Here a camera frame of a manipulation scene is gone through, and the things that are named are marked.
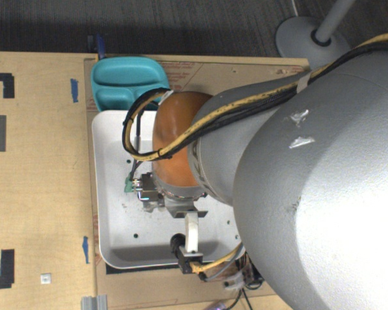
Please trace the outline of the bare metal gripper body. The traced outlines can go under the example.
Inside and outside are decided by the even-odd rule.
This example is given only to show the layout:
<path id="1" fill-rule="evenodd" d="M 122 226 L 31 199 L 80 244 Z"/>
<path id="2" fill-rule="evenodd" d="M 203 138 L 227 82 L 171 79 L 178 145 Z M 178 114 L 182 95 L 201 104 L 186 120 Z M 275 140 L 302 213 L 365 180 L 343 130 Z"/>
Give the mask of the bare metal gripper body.
<path id="1" fill-rule="evenodd" d="M 138 186 L 138 199 L 142 202 L 143 210 L 153 212 L 155 209 L 160 211 L 165 209 L 163 195 L 158 191 L 153 175 L 148 172 L 140 177 Z"/>

